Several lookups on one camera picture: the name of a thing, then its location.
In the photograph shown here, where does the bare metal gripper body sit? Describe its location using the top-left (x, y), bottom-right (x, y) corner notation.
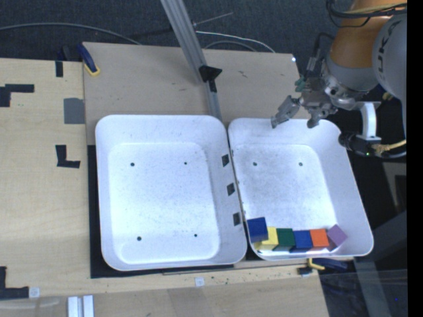
top-left (298, 77), bottom-right (365, 119)

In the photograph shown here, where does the white plastic tray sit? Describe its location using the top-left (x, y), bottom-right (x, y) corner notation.
top-left (95, 114), bottom-right (249, 272)
top-left (227, 117), bottom-right (375, 262)

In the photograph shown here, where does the dark blue cube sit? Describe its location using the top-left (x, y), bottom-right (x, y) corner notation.
top-left (246, 217), bottom-right (269, 244)

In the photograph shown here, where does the purple cube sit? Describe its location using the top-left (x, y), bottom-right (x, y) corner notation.
top-left (326, 223), bottom-right (349, 252)

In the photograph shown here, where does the orange cube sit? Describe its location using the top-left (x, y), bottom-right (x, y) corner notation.
top-left (309, 228), bottom-right (331, 249)

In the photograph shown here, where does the green cube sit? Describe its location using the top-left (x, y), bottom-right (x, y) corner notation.
top-left (274, 228), bottom-right (296, 252)

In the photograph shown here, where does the yellow cube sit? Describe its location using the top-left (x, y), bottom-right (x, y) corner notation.
top-left (253, 227), bottom-right (280, 252)

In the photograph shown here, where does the pale wood board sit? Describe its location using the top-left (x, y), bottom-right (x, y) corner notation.
top-left (81, 41), bottom-right (323, 279)

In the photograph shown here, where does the black cylinder on white bracket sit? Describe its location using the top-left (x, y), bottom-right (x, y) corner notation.
top-left (337, 101), bottom-right (383, 157)

